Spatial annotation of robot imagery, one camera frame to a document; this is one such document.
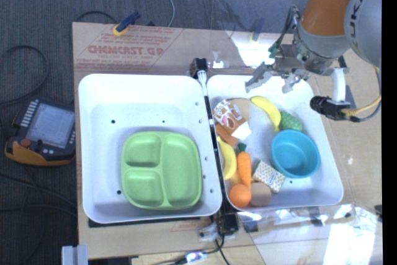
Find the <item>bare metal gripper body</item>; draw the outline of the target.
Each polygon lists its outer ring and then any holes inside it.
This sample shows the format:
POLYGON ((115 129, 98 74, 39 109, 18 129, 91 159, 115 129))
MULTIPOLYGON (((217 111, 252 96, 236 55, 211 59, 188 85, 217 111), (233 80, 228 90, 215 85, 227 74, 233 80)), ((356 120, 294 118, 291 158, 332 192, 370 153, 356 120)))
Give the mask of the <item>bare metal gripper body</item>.
POLYGON ((272 45, 273 69, 279 73, 304 75, 314 73, 329 74, 329 67, 339 58, 338 53, 320 53, 308 48, 303 42, 272 45))

